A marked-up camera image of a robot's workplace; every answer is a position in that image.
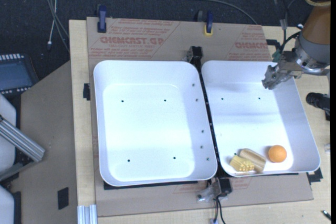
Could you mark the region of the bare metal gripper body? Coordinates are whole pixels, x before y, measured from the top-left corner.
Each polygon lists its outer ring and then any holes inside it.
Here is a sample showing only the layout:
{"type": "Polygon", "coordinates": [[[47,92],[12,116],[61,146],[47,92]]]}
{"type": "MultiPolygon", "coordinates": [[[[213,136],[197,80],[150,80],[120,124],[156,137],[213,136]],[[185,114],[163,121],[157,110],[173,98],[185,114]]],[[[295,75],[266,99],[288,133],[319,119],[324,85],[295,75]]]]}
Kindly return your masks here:
{"type": "Polygon", "coordinates": [[[321,76],[328,65],[328,52],[285,51],[275,66],[275,79],[300,78],[303,73],[321,76]]]}

